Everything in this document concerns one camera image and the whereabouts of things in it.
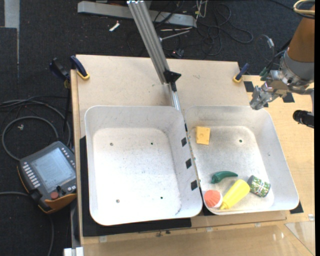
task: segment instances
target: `black floor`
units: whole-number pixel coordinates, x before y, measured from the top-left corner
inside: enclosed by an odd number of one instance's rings
[[[75,54],[148,56],[132,19],[79,14],[78,2],[22,0],[17,45],[17,30],[4,27],[4,0],[0,0],[1,133],[16,118],[40,116],[50,120],[58,129],[61,140],[67,141],[68,134],[63,132],[62,119],[42,104],[31,104],[30,101],[18,106],[4,104],[35,97],[33,100],[48,103],[65,114],[68,91],[63,81],[50,72],[49,64],[53,58],[58,58],[69,69],[69,57]],[[276,51],[280,50],[291,39],[302,18],[291,10],[295,2],[209,1],[206,16],[198,19],[198,29],[193,28],[189,33],[163,41],[163,50],[167,58],[174,58],[172,52],[180,49],[184,51],[182,59],[233,61],[238,62],[240,68],[249,63],[248,73],[258,75],[272,56],[265,37],[260,35],[272,38]],[[150,9],[173,12],[177,9],[177,3],[153,1]],[[194,15],[196,1],[179,3],[183,3],[179,13]],[[109,32],[117,20],[120,26]],[[156,30],[161,37],[175,33],[160,31],[167,28],[180,27],[166,24]],[[17,123],[5,138],[9,150],[19,158],[54,141],[46,124],[36,120]],[[17,174],[17,161],[8,156],[1,145],[0,163],[0,192],[25,192]],[[52,214],[54,241],[51,255],[61,256],[64,248],[71,247],[69,211],[69,207],[66,207]],[[16,195],[0,197],[0,255],[46,255],[50,242],[49,217],[30,198]]]

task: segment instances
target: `wooden table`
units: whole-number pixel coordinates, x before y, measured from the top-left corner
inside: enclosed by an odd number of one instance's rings
[[[294,103],[276,99],[270,113],[293,177],[303,212],[269,211],[191,218],[192,227],[84,237],[80,180],[80,144],[85,135],[84,114],[91,106],[170,106],[169,89],[160,84],[149,58],[77,55],[89,80],[71,70],[73,132],[77,171],[79,242],[85,256],[168,254],[188,255],[313,255],[315,252],[314,129],[293,120],[295,110],[312,111],[309,96],[294,94]],[[260,86],[258,76],[239,72],[237,62],[168,59],[182,74],[176,82],[181,112],[192,106],[248,106],[251,93],[244,82]]]

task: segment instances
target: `screen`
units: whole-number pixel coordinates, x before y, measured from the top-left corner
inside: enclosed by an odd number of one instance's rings
[[[33,169],[43,181],[48,192],[76,177],[73,167],[69,164],[59,148],[31,162]]]

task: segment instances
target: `plastic container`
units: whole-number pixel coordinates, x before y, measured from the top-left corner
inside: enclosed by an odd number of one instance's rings
[[[250,192],[250,186],[243,179],[238,179],[223,197],[221,210],[230,209]]]

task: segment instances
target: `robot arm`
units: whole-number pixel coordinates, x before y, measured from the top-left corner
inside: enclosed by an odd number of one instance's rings
[[[309,10],[315,11],[315,5]],[[259,110],[276,98],[283,98],[288,92],[311,95],[314,104],[314,89],[307,89],[315,76],[315,19],[304,17],[297,27],[288,48],[280,59],[278,70],[265,70],[260,74],[264,84],[256,86],[250,106]],[[314,110],[296,111],[294,120],[314,128]]]

